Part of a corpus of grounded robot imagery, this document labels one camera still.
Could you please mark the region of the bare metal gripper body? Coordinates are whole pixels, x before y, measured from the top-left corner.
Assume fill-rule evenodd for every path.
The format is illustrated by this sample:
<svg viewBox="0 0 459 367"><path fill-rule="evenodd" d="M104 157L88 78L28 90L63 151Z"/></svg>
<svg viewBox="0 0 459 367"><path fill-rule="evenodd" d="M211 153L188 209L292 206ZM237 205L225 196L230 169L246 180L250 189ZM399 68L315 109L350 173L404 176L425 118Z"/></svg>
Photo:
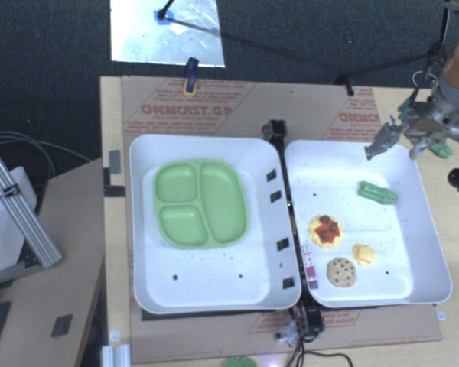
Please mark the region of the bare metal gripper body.
<svg viewBox="0 0 459 367"><path fill-rule="evenodd" d="M429 138L439 144L446 139L459 143L459 106L441 98L416 102L407 117L405 136Z"/></svg>

